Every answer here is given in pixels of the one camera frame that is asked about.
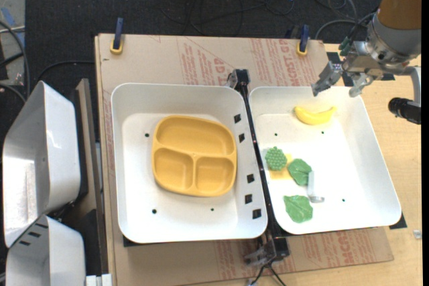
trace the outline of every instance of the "yellow object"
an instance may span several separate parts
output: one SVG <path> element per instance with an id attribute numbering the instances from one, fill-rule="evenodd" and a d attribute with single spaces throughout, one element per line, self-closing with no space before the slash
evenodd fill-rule
<path id="1" fill-rule="evenodd" d="M 288 171 L 288 166 L 292 162 L 292 155 L 290 154 L 284 154 L 286 156 L 286 159 L 288 160 L 286 166 L 284 166 L 279 171 L 273 171 L 270 168 L 269 170 L 269 176 L 271 180 L 293 180 L 292 175 L 290 175 L 290 172 Z"/>
<path id="2" fill-rule="evenodd" d="M 155 128 L 152 170 L 158 185 L 189 196 L 222 196 L 234 185 L 237 146 L 223 124 L 168 116 Z"/>
<path id="3" fill-rule="evenodd" d="M 306 46 L 306 49 L 303 52 L 301 52 L 301 50 L 300 50 L 300 42 L 298 42 L 298 44 L 296 45 L 296 52 L 298 53 L 298 55 L 300 55 L 300 56 L 307 55 L 307 46 Z"/>
<path id="4" fill-rule="evenodd" d="M 313 113 L 313 112 L 307 111 L 306 109 L 300 106 L 295 106 L 294 110 L 297 118 L 303 123 L 306 123 L 309 125 L 318 125 L 318 124 L 329 122 L 332 115 L 336 111 L 336 107 L 333 106 L 329 110 L 319 112 L 319 113 Z"/>
<path id="5" fill-rule="evenodd" d="M 123 40 L 121 40 L 121 43 L 119 44 L 119 48 L 117 48 L 117 49 L 115 49 L 113 47 L 113 42 L 114 42 L 114 40 L 112 40 L 112 42 L 110 43 L 110 52 L 112 54 L 115 54 L 115 55 L 121 54 L 122 53 L 122 47 L 123 47 Z"/>

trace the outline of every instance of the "wooden table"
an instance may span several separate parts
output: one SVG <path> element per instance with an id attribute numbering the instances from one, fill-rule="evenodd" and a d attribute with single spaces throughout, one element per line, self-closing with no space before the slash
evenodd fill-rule
<path id="1" fill-rule="evenodd" d="M 107 223 L 107 246 L 109 252 L 109 272 L 115 280 L 115 249 L 111 232 L 111 199 L 106 187 L 109 179 L 107 146 L 105 135 L 105 112 L 103 108 L 103 73 L 96 45 L 97 89 L 101 127 L 101 147 L 103 163 L 103 180 L 105 183 L 105 217 Z M 327 52 L 336 52 L 337 45 L 325 45 Z M 420 57 L 412 65 L 420 64 Z M 406 228 L 385 228 L 394 260 L 386 263 L 373 263 L 352 267 L 322 269 L 317 271 L 288 273 L 281 275 L 288 286 L 312 285 L 390 285 L 414 286 L 423 285 L 422 272 L 422 239 L 416 238 L 414 231 L 422 230 L 422 159 L 421 159 L 421 126 L 395 118 L 387 109 L 393 97 L 413 99 L 412 81 L 407 76 L 395 77 L 396 81 L 374 82 L 363 90 L 362 98 L 367 107 L 379 146 L 396 188 Z M 187 271 L 169 271 L 165 273 L 187 273 Z M 245 280 L 237 279 L 214 283 L 198 284 L 200 286 L 243 286 Z M 259 286 L 279 285 L 270 276 L 262 277 Z"/>

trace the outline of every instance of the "banana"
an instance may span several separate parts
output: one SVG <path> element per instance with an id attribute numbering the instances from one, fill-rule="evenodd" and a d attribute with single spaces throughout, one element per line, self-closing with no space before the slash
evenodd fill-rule
<path id="1" fill-rule="evenodd" d="M 303 109 L 300 106 L 295 106 L 294 110 L 297 118 L 303 123 L 306 123 L 309 125 L 318 125 L 318 124 L 329 122 L 332 115 L 336 111 L 336 107 L 333 106 L 329 110 L 319 112 L 319 113 L 313 113 L 313 112 L 307 111 L 306 109 Z"/>

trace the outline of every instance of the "toy banana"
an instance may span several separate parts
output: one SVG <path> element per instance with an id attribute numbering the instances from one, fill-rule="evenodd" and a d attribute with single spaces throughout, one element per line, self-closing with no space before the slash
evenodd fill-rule
<path id="1" fill-rule="evenodd" d="M 336 107 L 333 106 L 329 110 L 319 113 L 307 111 L 300 106 L 295 106 L 294 110 L 297 118 L 303 123 L 309 125 L 318 125 L 329 122 L 332 115 L 336 111 Z"/>

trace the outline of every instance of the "robotic arm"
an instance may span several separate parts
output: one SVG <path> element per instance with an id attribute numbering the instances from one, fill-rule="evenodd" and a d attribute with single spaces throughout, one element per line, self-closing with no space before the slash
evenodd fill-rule
<path id="1" fill-rule="evenodd" d="M 329 62 L 319 80 L 312 84 L 313 95 L 330 88 L 343 73 L 353 80 L 350 96 L 380 80 L 385 73 L 408 75 L 414 85 L 414 100 L 394 98 L 389 110 L 410 122 L 421 123 L 420 67 L 409 63 L 421 53 L 422 0 L 382 0 L 367 26 L 364 42 L 347 37 L 340 45 L 341 64 Z"/>

